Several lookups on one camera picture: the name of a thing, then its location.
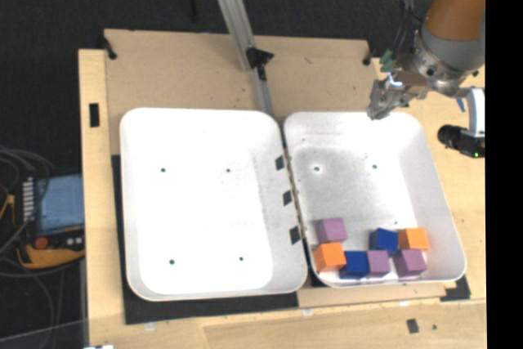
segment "white tray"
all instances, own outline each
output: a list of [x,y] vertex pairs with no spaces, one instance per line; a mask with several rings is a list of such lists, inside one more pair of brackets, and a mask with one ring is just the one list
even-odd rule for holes
[[[417,281],[452,281],[466,268],[465,255],[436,172],[425,133],[412,116],[393,113],[371,120],[360,112],[302,112],[284,123],[297,204],[309,252],[318,245],[315,224],[341,217],[344,250],[369,249],[378,227],[423,226],[431,248]],[[394,263],[380,279],[340,279],[317,273],[330,287],[398,282]]]
[[280,129],[258,111],[135,109],[120,123],[128,283],[150,301],[299,289]]

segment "cube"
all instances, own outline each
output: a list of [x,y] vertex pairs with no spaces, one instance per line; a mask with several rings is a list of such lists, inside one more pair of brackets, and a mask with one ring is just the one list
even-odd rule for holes
[[319,220],[315,227],[320,243],[341,243],[347,238],[342,218],[325,218]]
[[405,228],[398,236],[400,248],[419,248],[428,250],[431,245],[428,241],[427,231],[423,227]]
[[341,243],[323,243],[314,251],[314,260],[318,272],[339,271],[346,264]]
[[398,233],[397,231],[377,228],[369,236],[370,250],[387,250],[389,256],[398,251]]
[[345,252],[346,265],[340,269],[340,278],[359,280],[369,273],[369,260],[364,250]]
[[387,250],[368,250],[367,259],[369,261],[368,278],[381,278],[391,271]]
[[398,277],[421,275],[426,269],[427,264],[423,257],[423,251],[419,248],[401,249],[392,257],[396,266]]

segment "red button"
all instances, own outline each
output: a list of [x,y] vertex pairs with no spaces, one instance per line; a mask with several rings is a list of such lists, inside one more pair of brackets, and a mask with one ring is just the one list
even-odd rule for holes
[[39,250],[44,250],[47,246],[49,246],[49,240],[47,240],[47,237],[38,237],[34,241],[34,247]]

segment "orange block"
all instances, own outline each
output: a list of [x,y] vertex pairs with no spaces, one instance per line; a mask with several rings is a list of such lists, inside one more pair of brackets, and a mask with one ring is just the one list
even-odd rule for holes
[[319,272],[339,271],[346,265],[341,243],[323,243],[314,251],[316,269]]
[[428,250],[431,245],[428,241],[427,231],[423,227],[405,228],[398,234],[400,248],[419,248]]

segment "black clamp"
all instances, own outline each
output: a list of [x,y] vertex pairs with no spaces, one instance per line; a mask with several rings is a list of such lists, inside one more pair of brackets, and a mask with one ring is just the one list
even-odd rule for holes
[[256,67],[258,71],[258,77],[260,80],[267,80],[267,76],[265,73],[265,65],[274,57],[275,55],[267,52],[258,50],[255,47],[250,47],[246,51],[248,63],[251,66],[251,69],[254,69]]

